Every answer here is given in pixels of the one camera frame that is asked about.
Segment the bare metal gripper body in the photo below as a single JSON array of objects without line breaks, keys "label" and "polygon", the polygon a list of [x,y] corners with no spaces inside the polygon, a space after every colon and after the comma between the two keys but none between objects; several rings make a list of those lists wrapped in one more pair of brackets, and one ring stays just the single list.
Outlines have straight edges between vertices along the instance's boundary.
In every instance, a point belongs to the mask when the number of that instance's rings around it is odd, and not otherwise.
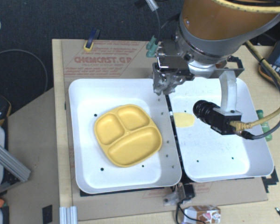
[{"label": "bare metal gripper body", "polygon": [[216,70],[216,60],[186,43],[163,41],[156,51],[155,72],[164,80],[169,77],[192,80],[209,78]]}]

